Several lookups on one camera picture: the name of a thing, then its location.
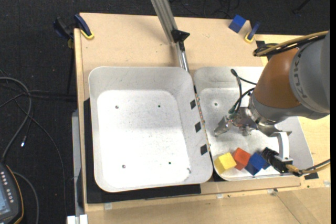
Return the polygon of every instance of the blue cube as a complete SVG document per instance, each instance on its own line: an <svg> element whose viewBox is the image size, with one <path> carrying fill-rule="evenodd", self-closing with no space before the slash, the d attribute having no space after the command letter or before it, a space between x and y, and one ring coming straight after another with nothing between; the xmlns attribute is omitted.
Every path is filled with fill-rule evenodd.
<svg viewBox="0 0 336 224"><path fill-rule="evenodd" d="M266 164L266 161L261 157L258 153L254 153L248 164L245 166L245 170L247 170L251 175L255 175L258 173Z"/></svg>
<svg viewBox="0 0 336 224"><path fill-rule="evenodd" d="M246 19L242 18L238 14L233 18L232 22L229 25L229 28L238 33L241 28L243 27L244 23L246 22Z"/></svg>

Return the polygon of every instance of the black carpet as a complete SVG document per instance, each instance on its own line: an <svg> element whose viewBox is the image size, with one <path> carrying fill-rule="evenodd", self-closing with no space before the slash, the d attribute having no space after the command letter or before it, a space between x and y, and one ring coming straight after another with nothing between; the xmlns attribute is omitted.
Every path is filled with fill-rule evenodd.
<svg viewBox="0 0 336 224"><path fill-rule="evenodd" d="M171 7L174 16L183 17L230 19L239 14L252 25L260 22L257 32L260 34L305 35L330 29L330 0L311 0L298 14L293 13L304 1L174 0ZM71 49L65 39L55 34L52 24L57 16L71 23L73 15L79 12L155 15L150 0L0 0L0 70L3 72L0 77L18 79L30 90L66 94ZM20 92L14 83L0 83L0 154L25 117L14 101L2 104ZM33 98L33 118L46 132L32 121L26 145L21 148L28 120L9 149L6 163L35 186L40 204L39 223L59 224L65 223L66 215L75 214L71 115L77 105L63 97L51 100L50 94L41 94ZM70 94L76 94L74 77ZM17 102L27 110L27 97L18 97ZM25 202L22 223L35 223L33 192L22 179L18 178L18 182Z"/></svg>

